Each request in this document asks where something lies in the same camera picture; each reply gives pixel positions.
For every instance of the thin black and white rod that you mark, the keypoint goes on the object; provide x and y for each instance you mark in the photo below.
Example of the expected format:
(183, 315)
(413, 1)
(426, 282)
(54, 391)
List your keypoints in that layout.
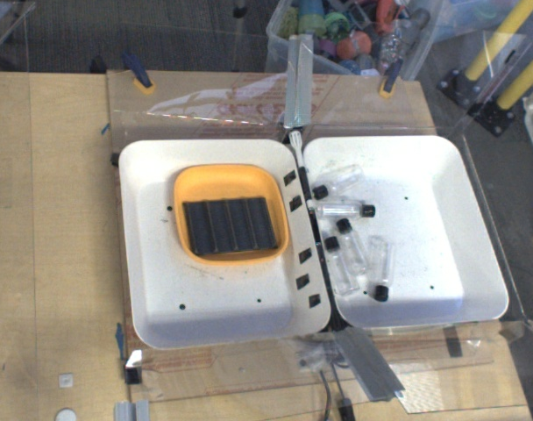
(304, 182)

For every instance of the orange plastic bowl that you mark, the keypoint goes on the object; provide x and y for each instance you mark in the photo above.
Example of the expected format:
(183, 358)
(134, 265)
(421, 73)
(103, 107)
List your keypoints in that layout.
(227, 181)

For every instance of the black ribbed rack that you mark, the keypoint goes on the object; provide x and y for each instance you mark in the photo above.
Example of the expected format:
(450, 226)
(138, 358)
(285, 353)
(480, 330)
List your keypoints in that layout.
(229, 226)

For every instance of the clear bottle with black cap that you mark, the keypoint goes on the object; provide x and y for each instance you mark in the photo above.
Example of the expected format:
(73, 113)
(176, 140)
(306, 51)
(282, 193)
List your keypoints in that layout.
(379, 257)
(342, 270)
(353, 248)
(338, 210)
(342, 179)

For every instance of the white plastic tray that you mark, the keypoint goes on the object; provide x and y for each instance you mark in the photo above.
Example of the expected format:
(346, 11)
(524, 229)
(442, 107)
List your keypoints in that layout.
(214, 296)
(428, 244)

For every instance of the yellow post with black base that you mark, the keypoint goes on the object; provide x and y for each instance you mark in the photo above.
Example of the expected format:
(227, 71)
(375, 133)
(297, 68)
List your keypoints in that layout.
(503, 37)
(514, 88)

